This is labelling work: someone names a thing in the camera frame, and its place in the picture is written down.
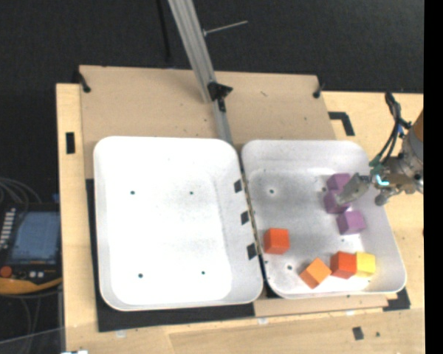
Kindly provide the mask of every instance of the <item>black mat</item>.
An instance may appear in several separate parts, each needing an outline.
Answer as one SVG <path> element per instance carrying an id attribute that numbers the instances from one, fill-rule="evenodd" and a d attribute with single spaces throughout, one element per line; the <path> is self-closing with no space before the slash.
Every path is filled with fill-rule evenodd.
<path id="1" fill-rule="evenodd" d="M 194 322 L 213 322 L 254 316 L 253 303 L 204 308 L 178 308 L 173 310 L 150 310 L 122 312 L 105 303 L 100 295 L 98 283 L 97 241 L 95 235 L 95 198 L 94 180 L 86 180 L 87 202 L 89 208 L 90 238 L 92 244 L 92 263 L 94 266 L 95 299 L 97 302 L 98 330 L 133 329 L 156 325 L 190 324 Z"/>

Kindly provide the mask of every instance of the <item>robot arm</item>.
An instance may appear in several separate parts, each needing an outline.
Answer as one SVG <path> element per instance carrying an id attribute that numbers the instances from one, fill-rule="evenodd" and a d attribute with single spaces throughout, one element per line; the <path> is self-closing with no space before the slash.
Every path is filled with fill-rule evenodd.
<path id="1" fill-rule="evenodd" d="M 411 125 L 402 119 L 400 104 L 392 94 L 387 93 L 385 100 L 394 116 L 394 129 L 384 148 L 369 163 L 370 175 L 354 174 L 343 191 L 336 195 L 339 205 L 358 199 L 371 185 L 380 191 L 375 198 L 378 206 L 386 204 L 391 196 L 401 192 L 413 194 L 419 191 L 423 194 L 423 110 Z M 403 128 L 408 129 L 405 135 L 401 134 Z M 391 156 L 397 137 L 403 138 L 402 148 L 397 156 Z"/>

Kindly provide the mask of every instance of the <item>yellow block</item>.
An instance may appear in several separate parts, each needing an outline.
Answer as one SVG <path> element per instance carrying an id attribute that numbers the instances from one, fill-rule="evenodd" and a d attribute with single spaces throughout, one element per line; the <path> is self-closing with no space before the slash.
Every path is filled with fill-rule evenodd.
<path id="1" fill-rule="evenodd" d="M 357 251 L 356 264 L 358 277 L 370 277 L 376 272 L 376 256 L 371 253 Z"/>

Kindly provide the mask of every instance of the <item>black floor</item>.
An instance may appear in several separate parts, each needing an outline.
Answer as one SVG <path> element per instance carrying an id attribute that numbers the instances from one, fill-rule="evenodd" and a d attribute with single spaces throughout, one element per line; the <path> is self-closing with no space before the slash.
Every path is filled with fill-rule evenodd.
<path id="1" fill-rule="evenodd" d="M 194 0 L 216 70 L 316 74 L 332 91 L 424 90 L 425 0 Z M 0 176 L 58 194 L 55 84 L 80 64 L 189 68 L 166 0 L 0 0 Z M 43 299 L 37 331 L 58 326 Z M 35 302 L 29 301 L 33 317 Z M 27 332 L 0 298 L 0 341 Z"/>

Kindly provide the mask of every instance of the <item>orange and black device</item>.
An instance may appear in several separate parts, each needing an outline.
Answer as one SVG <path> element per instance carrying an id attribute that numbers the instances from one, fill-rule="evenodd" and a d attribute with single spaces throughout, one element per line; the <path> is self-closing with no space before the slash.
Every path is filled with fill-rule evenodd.
<path id="1" fill-rule="evenodd" d="M 0 219 L 0 294 L 29 294 L 62 282 L 58 204 L 13 204 Z"/>

